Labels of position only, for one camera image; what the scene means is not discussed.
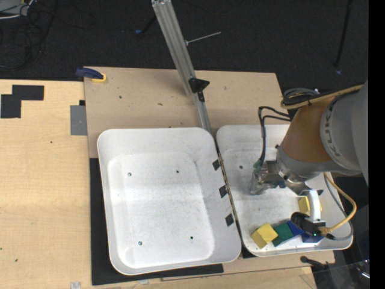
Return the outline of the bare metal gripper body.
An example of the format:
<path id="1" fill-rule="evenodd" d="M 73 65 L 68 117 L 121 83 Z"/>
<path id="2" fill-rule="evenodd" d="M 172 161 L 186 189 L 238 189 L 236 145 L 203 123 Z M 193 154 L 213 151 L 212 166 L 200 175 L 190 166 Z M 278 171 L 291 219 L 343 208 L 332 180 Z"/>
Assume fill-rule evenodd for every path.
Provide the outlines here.
<path id="1" fill-rule="evenodd" d="M 278 161 L 256 161 L 254 178 L 260 183 L 272 183 L 273 188 L 288 187 L 294 192 L 302 192 L 304 189 L 304 179 Z"/>

